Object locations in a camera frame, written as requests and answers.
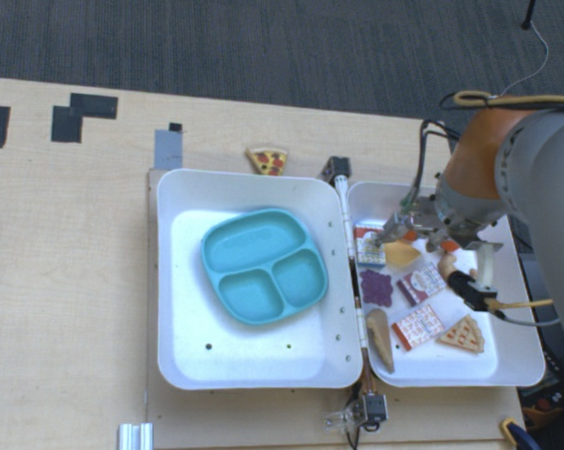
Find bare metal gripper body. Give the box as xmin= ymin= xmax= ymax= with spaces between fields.
xmin=387 ymin=204 xmax=494 ymax=247

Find beige chicken drumstick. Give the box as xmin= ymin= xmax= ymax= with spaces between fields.
xmin=436 ymin=252 xmax=479 ymax=281

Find yellow cheese wedge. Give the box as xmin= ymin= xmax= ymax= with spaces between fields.
xmin=381 ymin=238 xmax=424 ymax=271

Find thin black and white rod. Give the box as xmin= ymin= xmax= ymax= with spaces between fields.
xmin=326 ymin=173 xmax=384 ymax=398

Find purple and white carton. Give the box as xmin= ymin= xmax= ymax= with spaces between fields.
xmin=394 ymin=259 xmax=449 ymax=308

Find purple grapes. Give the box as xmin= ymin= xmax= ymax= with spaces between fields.
xmin=357 ymin=267 xmax=397 ymax=310

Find orange and white carton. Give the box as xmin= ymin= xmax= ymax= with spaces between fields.
xmin=390 ymin=301 xmax=448 ymax=354

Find lattice pie slice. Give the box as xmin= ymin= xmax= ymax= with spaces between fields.
xmin=435 ymin=312 xmax=488 ymax=355

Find white plastic tray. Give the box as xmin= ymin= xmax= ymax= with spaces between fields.
xmin=337 ymin=178 xmax=555 ymax=395
xmin=147 ymin=167 xmax=374 ymax=398

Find teal divided plate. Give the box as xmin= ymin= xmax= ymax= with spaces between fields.
xmin=196 ymin=204 xmax=334 ymax=331

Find pepperoni pizza slice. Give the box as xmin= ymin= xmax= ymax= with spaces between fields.
xmin=244 ymin=145 xmax=290 ymax=178

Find pale wood board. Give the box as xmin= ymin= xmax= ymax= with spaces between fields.
xmin=135 ymin=166 xmax=537 ymax=450

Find black cylinder on white bracket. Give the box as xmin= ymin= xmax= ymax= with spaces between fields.
xmin=446 ymin=239 xmax=504 ymax=315

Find black block with thin wires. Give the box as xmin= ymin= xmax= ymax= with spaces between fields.
xmin=318 ymin=155 xmax=353 ymax=183
xmin=356 ymin=392 xmax=392 ymax=433

